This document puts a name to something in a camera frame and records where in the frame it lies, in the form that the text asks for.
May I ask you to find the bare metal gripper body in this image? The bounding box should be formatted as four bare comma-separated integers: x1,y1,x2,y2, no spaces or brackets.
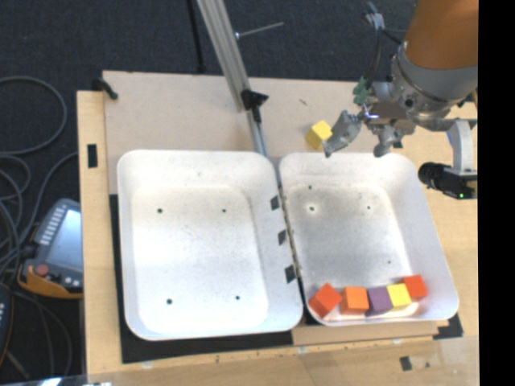
363,80,455,135

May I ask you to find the yellow cube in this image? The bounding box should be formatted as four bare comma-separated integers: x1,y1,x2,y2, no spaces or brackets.
386,282,413,309
305,119,334,151

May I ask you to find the white plastic tray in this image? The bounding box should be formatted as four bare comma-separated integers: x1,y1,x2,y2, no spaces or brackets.
116,148,304,343
278,151,460,328

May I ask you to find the red cube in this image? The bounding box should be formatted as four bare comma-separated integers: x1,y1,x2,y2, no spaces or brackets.
402,274,429,301
308,282,344,319

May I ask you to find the purple cube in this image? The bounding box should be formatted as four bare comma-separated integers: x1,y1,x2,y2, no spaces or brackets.
366,286,393,317

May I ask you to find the orange cube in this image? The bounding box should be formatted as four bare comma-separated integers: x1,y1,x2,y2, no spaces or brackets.
339,285,370,316

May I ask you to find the brown cardboard board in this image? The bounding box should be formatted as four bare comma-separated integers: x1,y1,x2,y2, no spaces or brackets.
101,70,479,347

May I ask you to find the black cylinder on white bracket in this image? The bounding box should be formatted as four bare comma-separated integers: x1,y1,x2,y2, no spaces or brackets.
417,118,479,201

